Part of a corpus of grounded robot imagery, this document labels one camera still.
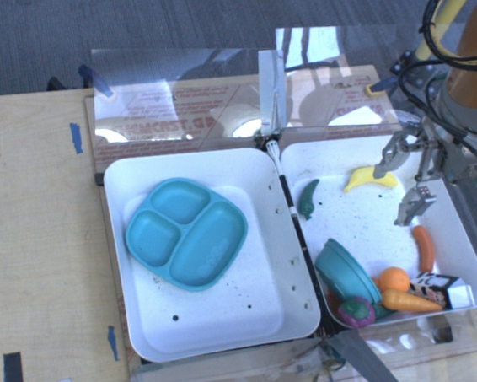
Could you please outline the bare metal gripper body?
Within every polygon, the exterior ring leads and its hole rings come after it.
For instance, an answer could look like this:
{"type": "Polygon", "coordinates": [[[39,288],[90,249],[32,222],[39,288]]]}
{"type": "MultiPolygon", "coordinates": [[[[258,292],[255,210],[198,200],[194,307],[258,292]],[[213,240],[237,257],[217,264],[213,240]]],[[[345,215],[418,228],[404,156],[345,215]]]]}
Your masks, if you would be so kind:
{"type": "Polygon", "coordinates": [[[443,126],[423,119],[405,125],[405,149],[421,153],[415,181],[424,183],[443,179],[455,185],[463,179],[477,182],[477,135],[459,128],[451,134],[443,126]]]}

